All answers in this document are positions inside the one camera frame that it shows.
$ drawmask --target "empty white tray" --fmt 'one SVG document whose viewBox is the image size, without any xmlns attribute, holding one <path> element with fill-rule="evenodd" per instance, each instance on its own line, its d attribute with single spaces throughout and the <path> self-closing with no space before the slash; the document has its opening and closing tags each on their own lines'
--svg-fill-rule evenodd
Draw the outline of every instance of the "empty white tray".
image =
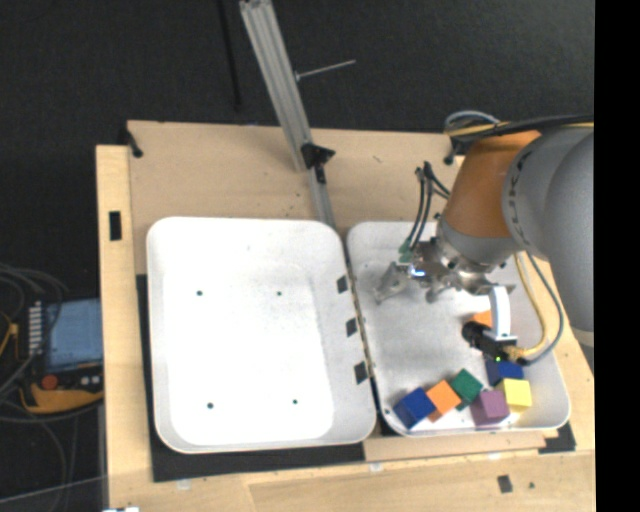
<svg viewBox="0 0 640 512">
<path fill-rule="evenodd" d="M 231 452 L 369 435 L 376 411 L 335 231 L 171 217 L 150 229 L 147 265 L 153 406 L 167 446 Z"/>
<path fill-rule="evenodd" d="M 442 379 L 450 380 L 462 368 L 490 388 L 480 351 L 470 348 L 461 335 L 471 315 L 490 308 L 487 296 L 474 297 L 449 289 L 435 303 L 427 304 L 426 290 L 413 281 L 402 293 L 381 304 L 375 301 L 373 290 L 391 261 L 397 260 L 398 248 L 411 225 L 366 222 L 349 232 L 347 243 L 380 408 L 389 426 L 409 437 L 562 426 L 569 418 L 570 403 L 553 353 L 525 367 L 533 405 L 518 417 L 512 415 L 499 424 L 476 427 L 467 407 L 450 411 L 435 422 L 426 418 L 409 430 L 395 415 L 393 407 L 404 395 L 417 387 L 426 390 Z M 422 239 L 428 240 L 434 231 L 435 224 L 428 223 Z M 502 285 L 517 285 L 510 294 L 512 333 L 519 337 L 520 346 L 535 345 L 541 334 L 540 324 L 513 261 L 488 277 Z"/>
</svg>

